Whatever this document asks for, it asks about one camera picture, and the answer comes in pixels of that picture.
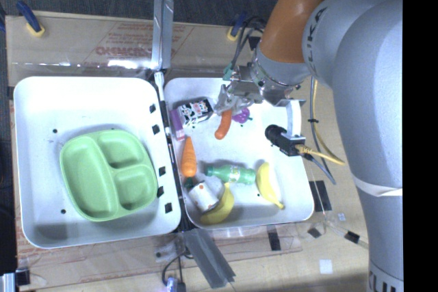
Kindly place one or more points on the orange sausage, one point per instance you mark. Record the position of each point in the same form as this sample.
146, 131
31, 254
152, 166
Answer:
223, 126

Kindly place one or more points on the black and white cow carton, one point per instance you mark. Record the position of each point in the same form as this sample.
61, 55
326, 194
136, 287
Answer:
195, 111

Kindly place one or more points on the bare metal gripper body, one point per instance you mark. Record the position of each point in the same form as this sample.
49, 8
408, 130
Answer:
251, 85

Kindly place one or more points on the white can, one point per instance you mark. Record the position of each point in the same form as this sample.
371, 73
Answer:
203, 196

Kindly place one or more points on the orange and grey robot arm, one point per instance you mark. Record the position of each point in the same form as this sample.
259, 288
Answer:
356, 72

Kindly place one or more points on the white plastic tray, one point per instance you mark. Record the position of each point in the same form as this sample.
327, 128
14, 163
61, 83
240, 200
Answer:
246, 147
44, 106

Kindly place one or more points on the yellow banana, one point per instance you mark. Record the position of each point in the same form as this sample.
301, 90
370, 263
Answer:
266, 183
220, 210

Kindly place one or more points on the pink carton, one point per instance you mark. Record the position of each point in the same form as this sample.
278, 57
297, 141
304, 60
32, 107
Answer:
177, 124

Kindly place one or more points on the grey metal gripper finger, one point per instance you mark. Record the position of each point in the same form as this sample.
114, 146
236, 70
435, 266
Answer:
222, 100
244, 102

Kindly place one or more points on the orange carrot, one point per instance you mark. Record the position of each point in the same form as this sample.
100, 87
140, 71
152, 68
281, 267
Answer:
188, 159

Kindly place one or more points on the green divided plate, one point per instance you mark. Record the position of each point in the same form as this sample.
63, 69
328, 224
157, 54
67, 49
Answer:
102, 178

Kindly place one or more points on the purple grapes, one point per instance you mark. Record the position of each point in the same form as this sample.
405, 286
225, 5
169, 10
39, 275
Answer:
241, 115

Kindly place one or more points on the thin black and white rod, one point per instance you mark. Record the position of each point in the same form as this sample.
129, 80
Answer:
163, 105

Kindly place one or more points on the brown cardboard board red print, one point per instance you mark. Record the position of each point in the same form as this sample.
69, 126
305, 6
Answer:
85, 44

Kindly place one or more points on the black cylinder on white bracket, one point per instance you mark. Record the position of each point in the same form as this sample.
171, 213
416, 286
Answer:
286, 141

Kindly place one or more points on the green plastic bottle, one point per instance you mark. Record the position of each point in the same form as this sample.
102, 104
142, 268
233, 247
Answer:
232, 174

